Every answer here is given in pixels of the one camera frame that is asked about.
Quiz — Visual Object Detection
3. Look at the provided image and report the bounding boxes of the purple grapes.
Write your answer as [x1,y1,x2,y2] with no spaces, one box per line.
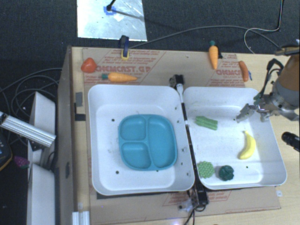
[13,155,30,170]

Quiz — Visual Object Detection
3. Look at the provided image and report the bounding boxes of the blue divided plate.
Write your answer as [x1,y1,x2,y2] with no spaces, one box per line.
[118,114,178,172]

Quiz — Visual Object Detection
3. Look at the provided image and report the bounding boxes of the orange sausage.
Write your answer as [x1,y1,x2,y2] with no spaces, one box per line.
[238,60,249,83]

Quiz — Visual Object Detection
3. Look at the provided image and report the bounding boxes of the green beans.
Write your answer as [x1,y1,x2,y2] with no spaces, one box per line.
[195,115,219,131]

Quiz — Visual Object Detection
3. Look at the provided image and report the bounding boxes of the white plastic tray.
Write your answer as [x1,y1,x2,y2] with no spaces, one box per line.
[87,83,196,196]
[182,86,288,190]

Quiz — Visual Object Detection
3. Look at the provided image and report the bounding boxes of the orange carrot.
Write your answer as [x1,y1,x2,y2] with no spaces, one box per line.
[208,40,219,70]
[101,72,138,83]

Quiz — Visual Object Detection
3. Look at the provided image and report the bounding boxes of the black block with thin wires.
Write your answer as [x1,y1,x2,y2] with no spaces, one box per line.
[169,74,186,88]
[191,188,210,208]

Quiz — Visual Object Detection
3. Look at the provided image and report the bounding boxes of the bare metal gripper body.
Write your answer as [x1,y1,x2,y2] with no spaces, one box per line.
[257,94,300,121]

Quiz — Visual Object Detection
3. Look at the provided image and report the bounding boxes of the black cylinder on white bracket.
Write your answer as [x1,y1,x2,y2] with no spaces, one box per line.
[281,131,300,153]

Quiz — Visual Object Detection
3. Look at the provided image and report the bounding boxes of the red strawberry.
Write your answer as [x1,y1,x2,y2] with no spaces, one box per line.
[81,57,98,74]

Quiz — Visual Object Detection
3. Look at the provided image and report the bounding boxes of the thin black and white rod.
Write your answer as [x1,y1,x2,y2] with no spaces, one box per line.
[178,83,203,198]

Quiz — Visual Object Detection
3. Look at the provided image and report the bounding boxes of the yellow banana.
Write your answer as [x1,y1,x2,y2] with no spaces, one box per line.
[238,130,257,160]

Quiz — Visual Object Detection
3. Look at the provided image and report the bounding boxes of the dark green broccoli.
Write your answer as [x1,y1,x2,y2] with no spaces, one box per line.
[218,165,235,182]

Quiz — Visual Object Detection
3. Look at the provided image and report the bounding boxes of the brown cardboard board red print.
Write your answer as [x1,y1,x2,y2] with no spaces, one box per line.
[82,47,282,215]

